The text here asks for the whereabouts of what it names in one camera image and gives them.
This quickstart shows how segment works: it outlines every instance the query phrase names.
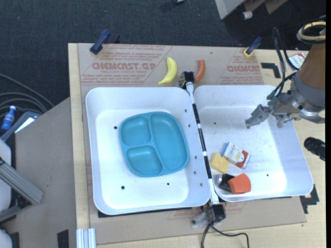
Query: black floor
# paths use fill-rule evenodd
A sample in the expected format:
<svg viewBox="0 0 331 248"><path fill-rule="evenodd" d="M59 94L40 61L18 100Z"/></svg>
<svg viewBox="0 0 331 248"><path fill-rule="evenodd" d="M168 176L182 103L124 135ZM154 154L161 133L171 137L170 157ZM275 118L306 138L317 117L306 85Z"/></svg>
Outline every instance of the black floor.
<svg viewBox="0 0 331 248"><path fill-rule="evenodd" d="M308 50L295 38L297 30L326 15L326 0L289 0L272 14L262 5L245 21L243 6L221 20L215 0L0 0L0 7L0 74L55 105L69 97L68 43L94 43L104 29L133 44L246 47L263 35L260 48L273 49L276 26L287 49ZM30 94L0 77L0 95L14 91ZM0 116L12 98L0 96Z"/></svg>

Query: small box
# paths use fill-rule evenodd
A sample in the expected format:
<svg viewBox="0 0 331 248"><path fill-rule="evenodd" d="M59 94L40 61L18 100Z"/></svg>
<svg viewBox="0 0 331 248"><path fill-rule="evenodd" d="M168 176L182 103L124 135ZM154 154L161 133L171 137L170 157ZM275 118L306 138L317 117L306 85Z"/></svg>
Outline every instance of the small box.
<svg viewBox="0 0 331 248"><path fill-rule="evenodd" d="M250 153L229 142L222 156L230 163L233 163L241 169L245 169L250 158Z"/></svg>

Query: wooden table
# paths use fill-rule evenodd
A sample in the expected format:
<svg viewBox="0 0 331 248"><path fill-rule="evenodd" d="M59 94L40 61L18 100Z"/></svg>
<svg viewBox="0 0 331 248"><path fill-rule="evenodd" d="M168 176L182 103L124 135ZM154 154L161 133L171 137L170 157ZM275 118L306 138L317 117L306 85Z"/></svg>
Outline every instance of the wooden table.
<svg viewBox="0 0 331 248"><path fill-rule="evenodd" d="M206 47L201 48L201 52L204 50L208 50L209 53L209 49ZM88 210L78 44L69 44L68 51L77 229L88 229L91 225ZM296 53L298 52L289 51L288 55L291 56ZM260 66L264 84L276 86L279 83L279 79L276 79L270 70L261 68L261 62L279 64L276 52L273 50L255 50L255 56L257 63ZM318 125L306 120L296 121L294 124L301 144L303 144L304 140L309 136L325 141L324 124ZM321 161L319 157L308 152L306 149L303 149L303 151L318 192L318 204L308 207L309 214L307 214L307 223L305 224L291 224L243 230L249 236L251 247L326 247L325 162ZM144 248L192 248L200 247L200 240L201 235L187 235L135 242L103 244L98 245L98 247L116 248L134 246ZM213 232L207 235L205 246L246 247L246 239L245 237L229 238Z"/></svg>

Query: robotic hand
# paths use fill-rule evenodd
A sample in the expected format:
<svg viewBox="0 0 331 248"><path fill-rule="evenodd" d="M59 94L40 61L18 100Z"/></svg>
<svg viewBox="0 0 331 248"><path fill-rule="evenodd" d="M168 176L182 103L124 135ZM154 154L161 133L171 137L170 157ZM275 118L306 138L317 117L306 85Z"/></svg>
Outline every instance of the robotic hand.
<svg viewBox="0 0 331 248"><path fill-rule="evenodd" d="M311 27L324 27L324 29L317 37L305 35L305 31ZM251 113L251 117L245 120L247 128L262 123L270 114L276 117L279 128L290 120L302 118L315 123L325 123L325 118L319 116L319 112L325 109L325 22L314 22L303 26L297 37L305 43L313 44L304 63L297 72L285 77L285 64L275 40L283 79L267 97L268 106L259 104ZM291 86L286 93L282 93L286 80L292 81Z"/></svg>

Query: white tray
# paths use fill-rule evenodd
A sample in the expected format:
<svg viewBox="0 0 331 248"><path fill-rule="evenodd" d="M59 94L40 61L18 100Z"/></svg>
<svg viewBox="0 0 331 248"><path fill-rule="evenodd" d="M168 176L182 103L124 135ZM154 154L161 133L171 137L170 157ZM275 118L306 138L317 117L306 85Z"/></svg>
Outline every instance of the white tray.
<svg viewBox="0 0 331 248"><path fill-rule="evenodd" d="M200 86L195 103L200 116L209 160L214 152L222 153L227 142L251 153L242 170L230 164L228 174L245 173L251 181L251 192L231 194L215 186L219 197L237 202L260 198L309 194L313 181L294 125L288 122L278 128L274 116L246 128L245 119L258 104L267 105L272 86ZM220 174L212 169L215 177Z"/></svg>
<svg viewBox="0 0 331 248"><path fill-rule="evenodd" d="M195 92L209 160L222 153L227 142L251 153L242 170L252 190L231 194L215 186L225 201L306 195L313 187L311 174L292 122L279 129L270 116L247 129L245 119L272 86L200 86ZM210 198L198 129L188 93L177 87L99 87L86 96L91 147L93 196L97 208L109 215L201 206ZM190 160L173 174L139 177L130 171L119 141L119 126L126 118L162 111L178 120L186 137ZM213 176L220 174L212 169Z"/></svg>

